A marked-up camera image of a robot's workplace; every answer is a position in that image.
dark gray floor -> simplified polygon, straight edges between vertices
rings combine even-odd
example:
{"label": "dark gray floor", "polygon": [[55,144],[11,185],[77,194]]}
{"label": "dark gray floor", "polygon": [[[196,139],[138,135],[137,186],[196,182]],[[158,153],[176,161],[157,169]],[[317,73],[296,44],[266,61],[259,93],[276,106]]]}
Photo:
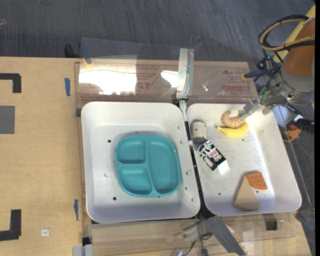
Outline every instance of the dark gray floor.
{"label": "dark gray floor", "polygon": [[[304,15],[312,0],[0,0],[0,56],[64,57],[66,44],[78,51],[81,38],[189,47],[205,38],[208,54],[199,60],[244,61],[251,70],[263,57],[258,35],[276,20]],[[296,24],[270,35],[281,44]],[[311,106],[298,107],[314,120]],[[303,212],[315,213],[315,140],[301,133],[287,145],[303,197]],[[315,238],[303,214],[312,250]]]}

yellow strip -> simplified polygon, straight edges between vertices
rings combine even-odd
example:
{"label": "yellow strip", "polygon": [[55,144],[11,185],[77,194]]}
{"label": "yellow strip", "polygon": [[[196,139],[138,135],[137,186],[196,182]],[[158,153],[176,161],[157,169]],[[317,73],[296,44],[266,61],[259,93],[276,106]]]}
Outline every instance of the yellow strip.
{"label": "yellow strip", "polygon": [[[316,5],[314,4],[310,10],[306,13],[306,16],[311,18],[311,17],[316,17]],[[305,21],[301,21],[296,27],[295,29],[292,31],[292,33],[289,35],[289,37],[286,39],[286,41],[284,42],[286,43],[290,43],[292,41],[295,40],[295,38],[297,37],[297,35],[299,34],[300,30],[303,28],[303,23]],[[286,55],[287,55],[288,51],[284,50],[284,51],[280,51],[278,52],[279,56],[281,57],[281,59],[283,59]],[[276,63],[279,63],[280,60],[278,59],[278,57],[276,55],[273,56],[273,61]]]}

can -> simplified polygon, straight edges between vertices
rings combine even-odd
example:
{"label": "can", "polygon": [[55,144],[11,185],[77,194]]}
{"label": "can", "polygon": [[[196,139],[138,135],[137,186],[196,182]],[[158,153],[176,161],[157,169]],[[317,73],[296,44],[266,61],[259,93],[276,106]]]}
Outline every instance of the can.
{"label": "can", "polygon": [[205,122],[197,120],[191,124],[192,141],[195,144],[202,144],[207,140],[207,125]]}

croissant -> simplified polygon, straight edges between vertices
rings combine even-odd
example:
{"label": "croissant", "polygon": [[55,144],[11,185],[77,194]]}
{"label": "croissant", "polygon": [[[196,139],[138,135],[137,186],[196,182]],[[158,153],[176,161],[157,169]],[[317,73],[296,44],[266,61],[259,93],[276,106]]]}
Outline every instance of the croissant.
{"label": "croissant", "polygon": [[238,128],[240,125],[242,125],[246,119],[244,118],[243,120],[240,120],[238,116],[230,117],[230,111],[226,111],[222,114],[221,116],[221,121],[222,123],[229,128]]}

black corner marker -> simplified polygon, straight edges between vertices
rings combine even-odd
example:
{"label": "black corner marker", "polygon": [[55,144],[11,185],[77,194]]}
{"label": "black corner marker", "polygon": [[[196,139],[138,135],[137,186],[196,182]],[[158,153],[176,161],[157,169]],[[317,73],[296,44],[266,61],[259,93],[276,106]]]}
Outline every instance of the black corner marker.
{"label": "black corner marker", "polygon": [[12,80],[12,92],[21,93],[21,75],[18,73],[0,73],[0,80]]}
{"label": "black corner marker", "polygon": [[21,236],[21,209],[11,210],[10,228],[0,231],[0,241],[16,240]]}

